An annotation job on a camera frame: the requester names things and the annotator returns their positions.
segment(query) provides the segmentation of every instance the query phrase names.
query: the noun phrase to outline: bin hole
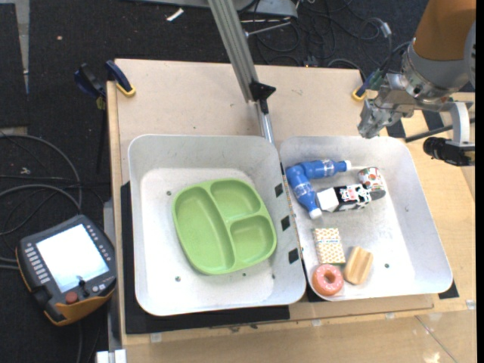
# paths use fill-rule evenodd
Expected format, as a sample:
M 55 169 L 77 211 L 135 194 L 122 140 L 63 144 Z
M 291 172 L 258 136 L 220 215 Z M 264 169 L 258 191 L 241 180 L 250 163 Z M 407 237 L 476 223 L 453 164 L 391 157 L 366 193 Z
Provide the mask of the bin hole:
M 276 185 L 274 187 L 274 191 L 275 191 L 275 197 L 278 197 L 279 195 L 281 195 L 284 192 L 284 189 L 282 188 L 282 183 L 279 185 Z
M 289 263 L 294 263 L 299 259 L 299 252 L 297 249 L 292 249 L 289 253 Z
M 281 220 L 282 231 L 285 231 L 290 226 L 289 216 L 286 216 Z

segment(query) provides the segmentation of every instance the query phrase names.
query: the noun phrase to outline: wooden table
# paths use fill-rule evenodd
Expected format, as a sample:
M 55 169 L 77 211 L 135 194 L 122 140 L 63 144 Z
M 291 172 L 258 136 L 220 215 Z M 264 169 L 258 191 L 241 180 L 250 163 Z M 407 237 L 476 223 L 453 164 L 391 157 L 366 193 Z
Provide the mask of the wooden table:
M 256 108 L 244 101 L 230 64 L 155 60 L 117 60 L 116 64 L 137 90 L 134 97 L 126 98 L 112 82 L 107 85 L 119 273 L 116 304 L 120 342 L 128 361 L 260 361 L 263 356 L 266 361 L 292 361 L 311 360 L 319 354 L 330 361 L 421 361 L 425 354 L 474 359 L 475 172 L 474 168 L 463 171 L 431 160 L 423 152 L 422 140 L 407 146 L 459 297 L 440 299 L 431 294 L 344 302 L 302 299 L 290 305 L 290 321 L 126 334 L 119 189 L 129 180 L 130 141 L 150 133 L 260 135 L 260 128 Z M 268 100 L 276 148 L 293 135 L 358 135 L 362 103 L 351 99 L 351 92 L 361 84 L 356 70 L 273 66 L 256 66 L 256 70 L 262 83 L 277 88 Z M 455 98 L 473 101 L 474 96 L 460 93 Z M 415 113 L 403 120 L 407 135 L 428 130 L 421 113 Z

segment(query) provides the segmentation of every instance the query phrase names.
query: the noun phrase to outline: red button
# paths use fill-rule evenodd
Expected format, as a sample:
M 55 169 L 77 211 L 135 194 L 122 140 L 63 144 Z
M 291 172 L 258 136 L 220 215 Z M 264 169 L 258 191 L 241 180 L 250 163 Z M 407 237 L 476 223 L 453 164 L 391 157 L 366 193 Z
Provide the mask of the red button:
M 79 301 L 79 297 L 77 296 L 76 292 L 69 292 L 68 294 L 66 294 L 67 305 L 77 303 L 78 301 Z

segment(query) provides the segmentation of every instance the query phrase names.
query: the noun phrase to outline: blue bottle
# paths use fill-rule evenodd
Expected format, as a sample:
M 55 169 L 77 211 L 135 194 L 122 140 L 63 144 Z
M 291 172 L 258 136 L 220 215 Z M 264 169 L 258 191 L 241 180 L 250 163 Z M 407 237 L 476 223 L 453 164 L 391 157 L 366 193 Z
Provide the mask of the blue bottle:
M 304 168 L 304 174 L 308 179 L 327 178 L 336 175 L 338 172 L 346 172 L 351 169 L 351 163 L 348 160 L 315 160 L 299 163 Z
M 296 195 L 297 201 L 308 210 L 311 219 L 321 216 L 322 211 L 316 205 L 316 193 L 304 173 L 304 168 L 301 165 L 287 168 L 286 178 Z

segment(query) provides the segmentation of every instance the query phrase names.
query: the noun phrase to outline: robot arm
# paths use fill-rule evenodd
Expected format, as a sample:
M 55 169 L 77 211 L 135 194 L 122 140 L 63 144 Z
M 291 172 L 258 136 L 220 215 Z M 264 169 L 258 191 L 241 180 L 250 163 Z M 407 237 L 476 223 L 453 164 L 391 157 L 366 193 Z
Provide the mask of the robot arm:
M 449 111 L 454 138 L 430 138 L 424 150 L 453 165 L 474 165 L 467 112 L 472 103 L 453 102 L 450 96 L 469 81 L 475 87 L 475 63 L 476 0 L 429 0 L 403 56 L 402 73 L 387 73 L 377 96 L 365 98 L 360 134 L 372 138 L 415 109 Z

